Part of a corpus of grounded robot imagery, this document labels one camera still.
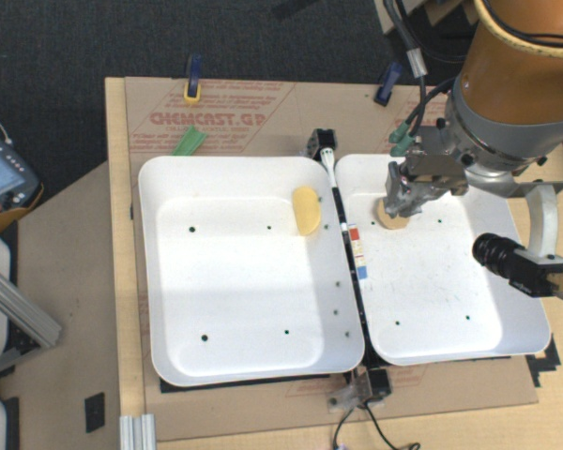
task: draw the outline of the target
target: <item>table surface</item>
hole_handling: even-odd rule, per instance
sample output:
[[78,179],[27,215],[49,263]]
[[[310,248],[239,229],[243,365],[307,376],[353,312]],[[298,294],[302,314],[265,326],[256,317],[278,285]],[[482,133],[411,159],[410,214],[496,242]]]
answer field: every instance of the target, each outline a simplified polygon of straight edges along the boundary
[[[129,144],[125,79],[105,83],[111,207],[114,236],[114,290],[120,408],[122,415],[145,413],[144,377],[135,274],[135,248],[129,208]],[[525,180],[563,180],[563,149],[557,148],[543,167],[533,166]],[[557,253],[563,256],[563,191],[558,196],[559,238]],[[517,229],[525,242],[529,216],[524,200],[510,201]],[[544,301],[561,366],[540,375],[540,403],[521,407],[389,419],[381,427],[394,445],[420,442],[424,450],[435,448],[559,448],[563,449],[563,302]],[[312,449],[331,447],[333,426],[304,427],[178,442],[160,442],[160,450],[247,448]],[[371,422],[350,423],[342,428],[341,441],[351,449],[382,448],[384,444]]]

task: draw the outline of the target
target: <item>cardboard sheet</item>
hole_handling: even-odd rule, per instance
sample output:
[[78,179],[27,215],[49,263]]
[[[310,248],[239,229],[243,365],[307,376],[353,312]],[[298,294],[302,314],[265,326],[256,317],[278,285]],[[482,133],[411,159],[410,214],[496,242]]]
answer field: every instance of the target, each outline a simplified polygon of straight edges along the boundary
[[[375,85],[202,81],[202,98],[183,100],[181,80],[127,78],[129,160],[137,249],[146,410],[159,441],[337,423],[327,395],[342,375],[162,393],[150,358],[144,242],[137,191],[142,165],[169,155],[190,125],[207,133],[196,155],[300,155],[316,128],[336,130],[336,157],[387,153],[388,135],[418,104],[416,87],[395,86],[389,105],[373,102]],[[424,125],[443,115],[440,96]],[[375,409],[381,418],[537,402],[524,357],[392,367],[393,394]],[[364,415],[354,418],[364,419]]]
[[[20,401],[24,450],[113,449],[119,389],[108,167],[93,172],[19,223],[18,286],[61,326],[53,349],[0,379]],[[104,427],[85,427],[85,400],[104,395]]]

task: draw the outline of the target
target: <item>cable connector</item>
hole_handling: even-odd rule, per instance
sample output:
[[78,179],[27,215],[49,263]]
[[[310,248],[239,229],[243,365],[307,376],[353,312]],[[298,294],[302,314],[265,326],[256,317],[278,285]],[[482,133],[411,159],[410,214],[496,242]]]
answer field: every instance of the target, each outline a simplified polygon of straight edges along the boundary
[[420,48],[409,50],[406,53],[411,64],[411,70],[413,71],[413,76],[418,79],[425,77],[428,74],[428,69],[425,66],[425,61],[423,60],[423,54]]
[[409,127],[410,127],[409,124],[407,124],[405,120],[399,125],[398,128],[396,128],[392,133],[390,133],[388,141],[390,143],[398,143],[400,140],[403,139],[404,135],[406,135],[406,132],[408,131]]
[[398,143],[396,143],[396,145],[392,147],[392,149],[390,150],[390,156],[404,157],[404,155],[406,154],[406,150],[408,149],[409,146],[411,146],[411,143],[413,143],[414,141],[415,141],[415,137],[411,137],[407,133],[401,138],[401,140]]

